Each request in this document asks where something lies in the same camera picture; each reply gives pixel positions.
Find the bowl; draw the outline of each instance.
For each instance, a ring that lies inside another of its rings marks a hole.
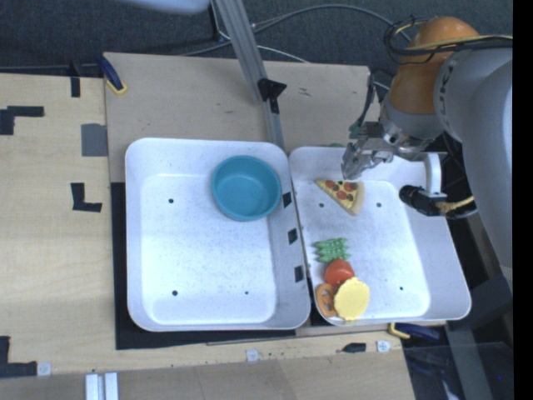
[[[220,210],[236,221],[264,218],[281,198],[276,171],[251,156],[234,156],[220,163],[212,174],[211,188]]]

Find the toy pizza slice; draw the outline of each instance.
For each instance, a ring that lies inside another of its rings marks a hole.
[[[361,211],[365,197],[363,182],[317,179],[315,183],[351,215],[355,216]]]

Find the red tomato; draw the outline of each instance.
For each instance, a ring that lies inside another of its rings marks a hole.
[[[350,263],[344,259],[337,258],[330,262],[324,272],[324,280],[331,284],[335,289],[338,289],[346,280],[355,277]]]

